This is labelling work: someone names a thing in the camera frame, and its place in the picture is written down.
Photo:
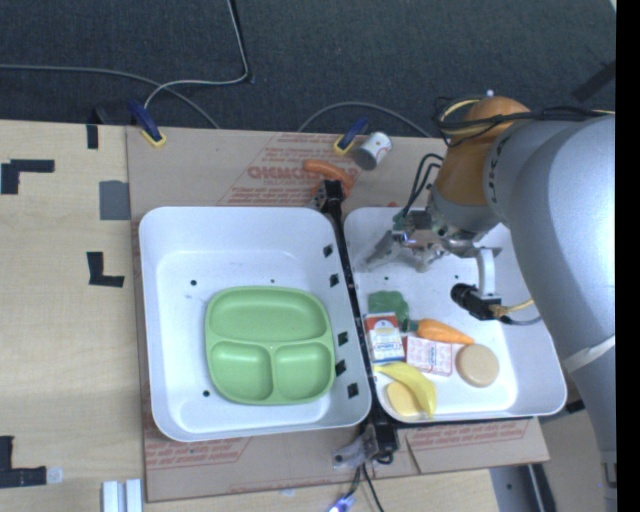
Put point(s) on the yellow oval slice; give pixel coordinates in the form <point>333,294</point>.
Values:
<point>401,399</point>

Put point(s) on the white plastic tray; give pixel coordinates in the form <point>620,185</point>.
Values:
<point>525,370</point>
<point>180,350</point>

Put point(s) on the yellow banana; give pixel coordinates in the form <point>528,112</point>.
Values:
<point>417,382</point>

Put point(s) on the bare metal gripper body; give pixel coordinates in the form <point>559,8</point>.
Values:
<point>425,234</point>

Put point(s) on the orange sausage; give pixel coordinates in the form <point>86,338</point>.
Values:
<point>327,170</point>

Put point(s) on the white and orange carton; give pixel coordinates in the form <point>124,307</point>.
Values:
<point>384,340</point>

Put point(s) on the green divided plate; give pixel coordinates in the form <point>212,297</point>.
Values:
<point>267,345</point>

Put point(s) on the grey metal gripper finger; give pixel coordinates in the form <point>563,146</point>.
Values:
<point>386,248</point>
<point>427,261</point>

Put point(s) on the thin black rod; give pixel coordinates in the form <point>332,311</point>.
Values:
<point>350,280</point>

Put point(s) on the black cylinder on white bracket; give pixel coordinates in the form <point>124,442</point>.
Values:
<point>475,299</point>

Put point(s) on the green broccoli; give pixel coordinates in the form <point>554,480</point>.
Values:
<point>387,303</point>

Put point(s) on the beige round biscuit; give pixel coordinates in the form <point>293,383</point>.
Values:
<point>477,365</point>

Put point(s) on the orange carrot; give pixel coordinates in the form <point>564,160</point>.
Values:
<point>442,331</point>

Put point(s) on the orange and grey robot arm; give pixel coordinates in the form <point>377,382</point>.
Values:
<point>555,210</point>

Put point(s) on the white can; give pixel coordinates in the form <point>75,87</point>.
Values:
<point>372,149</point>

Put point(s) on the brown cardboard board, red print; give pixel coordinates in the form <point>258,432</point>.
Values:
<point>200,165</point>

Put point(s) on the red and white packet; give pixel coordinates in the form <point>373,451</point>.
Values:
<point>430,356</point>

